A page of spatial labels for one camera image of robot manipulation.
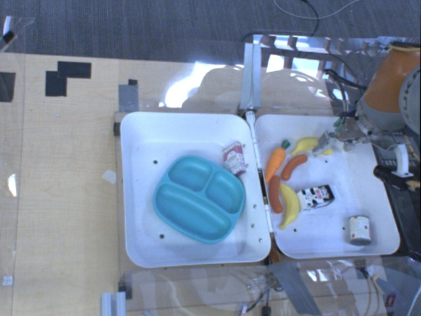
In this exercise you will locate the orange sausage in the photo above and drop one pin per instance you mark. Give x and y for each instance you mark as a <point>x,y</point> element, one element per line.
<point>293,166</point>
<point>275,194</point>

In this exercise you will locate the white and yellow can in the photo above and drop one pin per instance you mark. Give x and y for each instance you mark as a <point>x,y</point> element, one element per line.
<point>359,229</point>

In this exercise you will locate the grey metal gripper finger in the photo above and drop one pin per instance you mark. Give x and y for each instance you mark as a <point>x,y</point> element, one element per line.
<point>324,138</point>
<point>318,150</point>

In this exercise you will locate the black cylinder on white bracket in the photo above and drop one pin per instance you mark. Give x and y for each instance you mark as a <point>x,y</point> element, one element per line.
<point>401,163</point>

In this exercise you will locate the white plastic tray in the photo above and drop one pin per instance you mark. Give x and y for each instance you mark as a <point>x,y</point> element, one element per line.
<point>348,183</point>
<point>144,193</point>

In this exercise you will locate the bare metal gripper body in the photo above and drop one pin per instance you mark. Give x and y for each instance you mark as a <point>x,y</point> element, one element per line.
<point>353,133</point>

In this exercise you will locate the black and white milk carton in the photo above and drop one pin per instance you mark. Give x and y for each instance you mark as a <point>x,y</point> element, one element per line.
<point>315,197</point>

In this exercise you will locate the large yellow banana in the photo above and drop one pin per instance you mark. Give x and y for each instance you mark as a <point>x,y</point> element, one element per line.
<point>292,204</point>

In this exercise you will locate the orange carrot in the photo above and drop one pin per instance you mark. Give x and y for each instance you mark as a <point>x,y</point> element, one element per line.
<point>275,161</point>

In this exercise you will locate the small yellow banana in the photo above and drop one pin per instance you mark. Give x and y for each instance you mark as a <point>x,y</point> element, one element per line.
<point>306,143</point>

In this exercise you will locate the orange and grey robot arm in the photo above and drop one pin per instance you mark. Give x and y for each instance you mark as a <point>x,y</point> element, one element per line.
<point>385,87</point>

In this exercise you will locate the blue divided plate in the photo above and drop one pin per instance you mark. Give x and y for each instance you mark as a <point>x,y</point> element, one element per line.
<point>197,199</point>

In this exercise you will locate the thin black and white rod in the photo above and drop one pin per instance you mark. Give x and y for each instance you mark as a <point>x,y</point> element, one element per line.
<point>263,186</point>

